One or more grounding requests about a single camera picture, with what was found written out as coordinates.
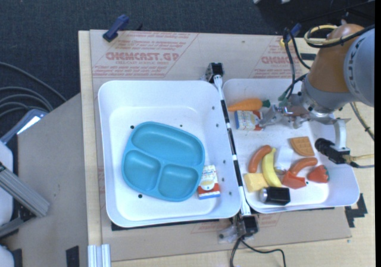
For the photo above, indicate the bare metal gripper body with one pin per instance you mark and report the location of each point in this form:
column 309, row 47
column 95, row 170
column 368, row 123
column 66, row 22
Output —
column 320, row 115

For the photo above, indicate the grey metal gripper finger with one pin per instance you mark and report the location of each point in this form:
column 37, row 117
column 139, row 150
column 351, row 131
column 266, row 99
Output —
column 269, row 117
column 294, row 123

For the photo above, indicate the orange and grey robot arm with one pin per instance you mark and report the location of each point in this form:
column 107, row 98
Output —
column 333, row 69

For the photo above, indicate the white and red carton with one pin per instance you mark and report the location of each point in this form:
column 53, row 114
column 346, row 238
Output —
column 246, row 120
column 209, row 183

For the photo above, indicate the orange waffle biscuit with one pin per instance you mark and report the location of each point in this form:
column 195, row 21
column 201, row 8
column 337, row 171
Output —
column 303, row 146

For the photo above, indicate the orange carrot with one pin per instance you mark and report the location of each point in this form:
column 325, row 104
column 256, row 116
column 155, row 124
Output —
column 245, row 105

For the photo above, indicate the orange sausage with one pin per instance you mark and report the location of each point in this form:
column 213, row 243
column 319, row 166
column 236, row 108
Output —
column 258, row 158
column 303, row 164

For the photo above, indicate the thin black and white rod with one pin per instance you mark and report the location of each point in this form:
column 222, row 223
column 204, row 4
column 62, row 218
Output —
column 228, row 128

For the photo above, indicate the yellow banana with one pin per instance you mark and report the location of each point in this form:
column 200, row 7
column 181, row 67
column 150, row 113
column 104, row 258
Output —
column 270, row 170

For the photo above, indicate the red strawberry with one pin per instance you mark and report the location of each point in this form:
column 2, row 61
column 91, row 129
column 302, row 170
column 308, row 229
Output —
column 318, row 174

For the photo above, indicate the orange pizza slice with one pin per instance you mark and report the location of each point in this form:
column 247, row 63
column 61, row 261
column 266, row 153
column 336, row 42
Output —
column 293, row 180

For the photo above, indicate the yellow cheese block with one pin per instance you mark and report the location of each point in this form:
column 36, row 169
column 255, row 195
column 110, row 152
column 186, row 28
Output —
column 255, row 182

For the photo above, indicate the black can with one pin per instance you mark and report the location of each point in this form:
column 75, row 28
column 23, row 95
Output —
column 276, row 195

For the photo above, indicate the white plastic tray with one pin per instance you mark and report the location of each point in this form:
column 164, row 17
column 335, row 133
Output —
column 333, row 194
column 119, row 102

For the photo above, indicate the blue divided plate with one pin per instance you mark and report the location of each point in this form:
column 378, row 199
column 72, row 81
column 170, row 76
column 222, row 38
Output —
column 162, row 160

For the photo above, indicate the brown cardboard board, red print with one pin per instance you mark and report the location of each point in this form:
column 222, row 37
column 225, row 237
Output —
column 166, row 57

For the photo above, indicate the black cylinder on white bracket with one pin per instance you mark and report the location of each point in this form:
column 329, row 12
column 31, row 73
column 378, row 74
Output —
column 330, row 149

